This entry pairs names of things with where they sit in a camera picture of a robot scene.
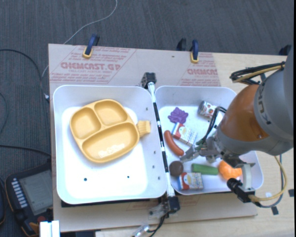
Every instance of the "small juice box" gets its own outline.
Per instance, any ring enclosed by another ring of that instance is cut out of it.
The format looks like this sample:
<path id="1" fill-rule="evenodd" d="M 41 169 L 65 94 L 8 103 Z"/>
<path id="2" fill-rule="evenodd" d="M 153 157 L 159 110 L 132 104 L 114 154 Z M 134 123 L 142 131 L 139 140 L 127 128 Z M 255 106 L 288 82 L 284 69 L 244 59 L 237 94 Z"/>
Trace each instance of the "small juice box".
<path id="1" fill-rule="evenodd" d="M 192 146 L 196 139 L 197 132 L 177 122 L 172 130 L 173 138 L 182 141 L 184 144 Z"/>
<path id="2" fill-rule="evenodd" d="M 201 173 L 182 173 L 178 177 L 178 184 L 180 190 L 202 190 L 203 179 Z"/>

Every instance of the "wire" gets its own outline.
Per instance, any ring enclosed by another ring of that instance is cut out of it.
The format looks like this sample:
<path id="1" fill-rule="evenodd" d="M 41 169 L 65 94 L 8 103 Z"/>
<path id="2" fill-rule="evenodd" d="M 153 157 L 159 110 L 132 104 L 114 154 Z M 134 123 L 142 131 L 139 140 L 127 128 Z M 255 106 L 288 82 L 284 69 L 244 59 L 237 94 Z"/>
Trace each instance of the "wire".
<path id="1" fill-rule="evenodd" d="M 4 107 L 5 107 L 4 120 L 3 120 L 3 123 L 2 123 L 2 125 L 1 125 L 1 127 L 0 127 L 0 135 L 1 135 L 1 132 L 2 132 L 2 130 L 3 130 L 3 128 L 4 128 L 4 125 L 5 125 L 5 123 L 6 123 L 7 119 L 8 119 L 9 108 L 8 108 L 8 102 L 7 102 L 6 98 L 4 97 L 4 95 L 3 95 L 1 92 L 0 92 L 0 96 L 1 96 L 1 98 L 3 99 L 3 101 L 4 101 Z M 0 184 L 1 184 L 2 188 L 3 188 L 3 190 L 4 190 L 4 185 L 3 185 L 4 180 L 1 178 L 1 176 L 0 176 L 0 181 L 1 181 Z"/>
<path id="2" fill-rule="evenodd" d="M 160 227 L 162 227 L 162 224 L 166 218 L 167 214 L 163 215 L 161 218 L 160 218 L 160 222 L 159 222 L 159 225 L 157 226 L 156 229 L 154 230 L 148 230 L 147 233 L 152 233 L 149 237 L 152 237 L 157 231 L 158 229 L 160 229 Z"/>
<path id="3" fill-rule="evenodd" d="M 219 112 L 219 111 L 225 113 L 225 112 L 226 112 L 226 109 L 223 108 L 223 107 L 220 107 L 220 106 L 217 106 L 217 107 L 215 108 L 214 113 L 213 113 L 213 116 L 212 116 L 212 118 L 211 118 L 211 120 L 210 120 L 209 126 L 208 126 L 208 128 L 207 128 L 207 132 L 206 132 L 206 134 L 204 135 L 204 137 L 203 137 L 202 139 L 200 139 L 199 141 L 197 141 L 197 142 L 195 143 L 196 145 L 199 145 L 199 147 L 196 147 L 196 148 L 195 148 L 196 150 L 199 150 L 199 149 L 202 147 L 202 145 L 205 143 L 205 141 L 206 141 L 208 135 L 210 134 L 210 132 L 211 132 L 212 129 L 214 128 L 215 121 L 216 121 L 216 118 L 217 118 L 217 115 L 218 115 L 218 112 Z"/>
<path id="4" fill-rule="evenodd" d="M 286 175 L 286 172 L 285 172 L 282 164 L 278 160 L 278 158 L 277 157 L 274 157 L 274 158 L 276 159 L 278 165 L 280 166 L 280 170 L 281 170 L 282 176 L 284 178 L 284 186 L 282 187 L 281 191 L 278 194 L 276 194 L 274 196 L 271 196 L 271 197 L 262 197 L 262 198 L 260 198 L 260 197 L 257 197 L 255 195 L 248 195 L 248 197 L 250 198 L 250 200 L 252 202 L 267 201 L 267 200 L 272 200 L 272 199 L 278 198 L 283 194 L 284 190 L 286 189 L 286 187 L 287 187 L 287 175 Z"/>
<path id="5" fill-rule="evenodd" d="M 112 15 L 113 15 L 113 13 L 116 11 L 116 9 L 117 9 L 117 4 L 118 4 L 118 2 L 117 2 L 117 0 L 115 0 L 115 7 L 114 7 L 114 9 L 112 10 L 112 12 L 108 15 L 108 16 L 106 16 L 106 17 L 104 17 L 104 18 L 101 18 L 101 19 L 98 19 L 98 20 L 95 20 L 95 21 L 93 21 L 93 22 L 90 22 L 90 23 L 88 23 L 88 24 L 86 24 L 86 25 L 84 25 L 84 26 L 82 26 L 78 31 L 76 31 L 68 40 L 66 40 L 63 44 L 67 44 L 74 36 L 76 36 L 81 30 L 83 30 L 84 28 L 86 28 L 87 26 L 89 26 L 89 25 L 92 25 L 92 24 L 95 24 L 95 23 L 98 23 L 98 22 L 101 22 L 101 21 L 103 21 L 103 20 L 106 20 L 106 19 L 108 19 L 109 17 L 111 17 Z M 48 65 L 46 66 L 46 68 L 44 69 L 44 71 L 43 71 L 43 73 L 42 73 L 42 77 L 44 76 L 44 74 L 45 74 L 45 72 L 47 71 L 47 69 L 48 69 Z"/>
<path id="6" fill-rule="evenodd" d="M 280 172 L 281 172 L 281 188 L 283 189 L 283 187 L 284 187 L 284 176 L 283 176 L 283 172 L 282 171 L 280 171 Z M 281 194 L 279 196 L 279 198 L 277 199 L 276 202 L 274 202 L 273 204 L 270 204 L 270 205 L 262 205 L 261 203 L 256 203 L 256 204 L 257 204 L 257 206 L 259 206 L 261 208 L 272 208 L 272 207 L 274 207 L 274 206 L 276 206 L 277 204 L 280 203 L 280 201 L 282 200 L 282 197 L 283 197 L 283 194 Z"/>
<path id="7" fill-rule="evenodd" d="M 8 48 L 0 49 L 0 52 L 3 52 L 3 51 L 10 51 L 10 52 L 19 53 L 19 54 L 25 56 L 26 58 L 28 58 L 34 64 L 35 69 L 38 72 L 39 79 L 41 80 L 41 75 L 40 75 L 40 72 L 39 72 L 38 65 L 36 64 L 36 62 L 30 56 L 28 56 L 27 54 L 25 54 L 25 53 L 23 53 L 21 51 L 15 50 L 15 49 L 8 49 Z"/>
<path id="8" fill-rule="evenodd" d="M 43 155 L 47 155 L 50 156 L 50 153 L 39 150 L 39 149 L 35 149 L 35 148 L 30 148 L 30 147 L 23 147 L 23 146 L 15 146 L 15 145 L 6 145 L 6 144 L 0 144 L 0 147 L 4 147 L 4 148 L 17 148 L 17 149 L 24 149 L 24 150 L 30 150 L 30 151 L 34 151 Z"/>
<path id="9" fill-rule="evenodd" d="M 268 69 L 263 69 L 263 70 L 248 74 L 246 76 L 240 77 L 240 78 L 238 78 L 236 80 L 233 80 L 232 82 L 241 82 L 244 79 L 250 79 L 252 77 L 256 77 L 258 75 L 264 74 L 266 72 L 273 71 L 273 70 L 278 70 L 278 69 L 281 69 L 281 68 L 282 68 L 282 66 L 276 66 L 276 67 L 272 67 L 272 68 L 268 68 Z"/>
<path id="10" fill-rule="evenodd" d="M 283 69 L 284 67 L 285 67 L 285 62 L 283 61 L 281 63 L 246 68 L 244 70 L 239 70 L 232 73 L 230 78 L 232 79 L 232 82 L 241 82 L 245 84 L 259 84 L 259 82 L 251 80 L 251 78 L 264 74 L 269 71 Z"/>

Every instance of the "toy sausage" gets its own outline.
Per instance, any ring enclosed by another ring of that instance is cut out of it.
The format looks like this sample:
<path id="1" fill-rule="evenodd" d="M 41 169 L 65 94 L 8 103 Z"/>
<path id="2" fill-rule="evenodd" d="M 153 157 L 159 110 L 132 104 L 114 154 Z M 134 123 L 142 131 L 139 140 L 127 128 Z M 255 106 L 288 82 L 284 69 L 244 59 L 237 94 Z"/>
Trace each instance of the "toy sausage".
<path id="1" fill-rule="evenodd" d="M 174 152 L 177 156 L 184 155 L 183 149 L 179 148 L 179 146 L 174 142 L 171 132 L 169 130 L 166 130 L 163 135 L 167 145 L 172 150 L 172 152 Z"/>

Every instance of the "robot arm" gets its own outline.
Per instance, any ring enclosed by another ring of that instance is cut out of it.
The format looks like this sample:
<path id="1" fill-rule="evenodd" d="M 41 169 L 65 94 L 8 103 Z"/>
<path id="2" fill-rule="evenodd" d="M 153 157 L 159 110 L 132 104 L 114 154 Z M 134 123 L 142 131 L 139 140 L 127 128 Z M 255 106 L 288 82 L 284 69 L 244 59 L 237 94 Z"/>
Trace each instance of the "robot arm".
<path id="1" fill-rule="evenodd" d="M 203 138 L 198 147 L 192 146 L 181 161 L 201 155 L 208 162 L 222 158 L 232 167 L 242 168 L 243 184 L 234 179 L 227 185 L 243 202 L 250 202 L 247 195 L 253 192 L 254 163 L 243 162 L 239 157 L 253 150 L 277 156 L 294 146 L 294 48 L 285 65 L 262 83 L 253 83 L 250 77 L 236 81 L 241 80 L 249 85 L 233 99 L 214 135 Z"/>

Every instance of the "screen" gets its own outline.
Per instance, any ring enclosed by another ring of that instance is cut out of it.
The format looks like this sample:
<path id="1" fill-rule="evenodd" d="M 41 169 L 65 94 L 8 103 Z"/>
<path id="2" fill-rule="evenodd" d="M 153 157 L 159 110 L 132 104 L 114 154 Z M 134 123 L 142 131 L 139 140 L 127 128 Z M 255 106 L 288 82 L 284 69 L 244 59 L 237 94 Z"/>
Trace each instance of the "screen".
<path id="1" fill-rule="evenodd" d="M 47 170 L 19 180 L 34 215 L 46 211 L 53 204 L 52 176 Z"/>

